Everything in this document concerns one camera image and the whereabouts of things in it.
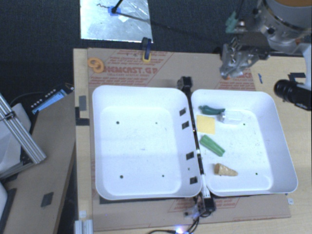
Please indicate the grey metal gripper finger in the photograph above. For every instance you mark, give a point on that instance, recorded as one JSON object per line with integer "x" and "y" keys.
{"x": 243, "y": 63}
{"x": 228, "y": 62}

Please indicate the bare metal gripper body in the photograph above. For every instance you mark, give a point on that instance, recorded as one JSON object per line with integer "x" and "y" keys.
{"x": 253, "y": 41}

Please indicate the yellow cheese slice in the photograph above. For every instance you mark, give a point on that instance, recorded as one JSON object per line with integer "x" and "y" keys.
{"x": 206, "y": 124}

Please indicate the brown cardboard board red print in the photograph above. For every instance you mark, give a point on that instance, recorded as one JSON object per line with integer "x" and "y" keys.
{"x": 161, "y": 67}

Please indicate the green okra pod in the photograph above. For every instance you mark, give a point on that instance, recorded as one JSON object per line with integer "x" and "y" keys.
{"x": 211, "y": 145}

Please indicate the white plastic tray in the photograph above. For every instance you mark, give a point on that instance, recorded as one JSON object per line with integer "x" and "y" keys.
{"x": 251, "y": 152}
{"x": 139, "y": 142}

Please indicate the tan ice cream cone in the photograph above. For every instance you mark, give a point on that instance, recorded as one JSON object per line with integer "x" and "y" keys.
{"x": 224, "y": 169}

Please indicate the orange pretzel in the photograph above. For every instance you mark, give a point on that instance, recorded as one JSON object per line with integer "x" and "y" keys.
{"x": 95, "y": 65}

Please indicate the black cylinder on white bracket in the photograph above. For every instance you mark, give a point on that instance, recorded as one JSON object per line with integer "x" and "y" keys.
{"x": 290, "y": 90}

